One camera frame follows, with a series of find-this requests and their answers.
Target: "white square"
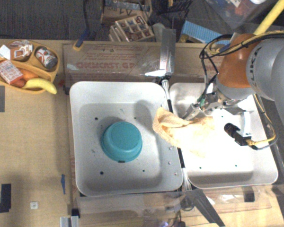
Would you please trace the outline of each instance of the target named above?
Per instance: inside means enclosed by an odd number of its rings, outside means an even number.
[[[30,202],[30,209],[31,210],[38,209],[38,202]]]

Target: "robotic arm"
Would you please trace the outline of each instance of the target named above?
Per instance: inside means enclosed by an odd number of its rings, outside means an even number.
[[[268,34],[268,39],[254,40],[256,42],[246,46],[244,41],[251,40],[253,34],[243,34],[232,41],[230,47],[241,44],[241,49],[226,53],[219,73],[211,80],[213,91],[204,93],[198,103],[191,104],[185,119],[192,120],[199,113],[210,115],[221,108],[235,114],[241,110],[237,103],[258,94],[275,101],[284,124],[284,36],[274,38]],[[242,130],[238,134],[239,128],[234,125],[227,124],[224,129],[240,145],[250,140]]]

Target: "snack package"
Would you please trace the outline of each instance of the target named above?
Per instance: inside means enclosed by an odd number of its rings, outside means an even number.
[[[21,61],[33,52],[33,44],[28,40],[14,41],[0,47],[0,56],[8,60]]]
[[[0,63],[0,76],[8,83],[12,84],[23,78],[23,73],[15,67],[11,61],[6,60]]]

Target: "wooden surface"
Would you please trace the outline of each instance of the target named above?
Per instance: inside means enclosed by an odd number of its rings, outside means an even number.
[[[7,41],[0,40],[0,46]],[[63,58],[63,44],[72,43],[36,42],[49,46],[60,58]],[[182,44],[177,47],[177,55],[181,55],[178,61],[186,70],[190,70],[188,64],[193,65],[192,70],[202,70],[195,57],[202,46],[197,45],[197,49],[194,46]],[[6,88],[5,112],[0,113],[0,190],[1,184],[10,183],[12,199],[9,213],[0,214],[0,227],[58,227],[60,217],[70,215],[73,201],[67,116],[69,97],[59,86],[62,79],[61,65],[54,81],[57,95],[47,92],[30,95]],[[63,194],[60,182],[62,174],[66,179],[66,194]],[[222,213],[220,216],[226,226],[283,227],[276,197],[273,194],[267,197],[269,208]],[[37,210],[30,209],[31,201],[38,201]],[[186,226],[198,226],[206,220],[194,216],[187,217],[185,222]],[[82,226],[90,225],[82,220]]]

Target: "teal bowl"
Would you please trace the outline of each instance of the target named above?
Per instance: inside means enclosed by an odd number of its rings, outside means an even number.
[[[101,147],[112,160],[129,162],[141,153],[142,136],[138,128],[131,123],[113,123],[104,131]]]

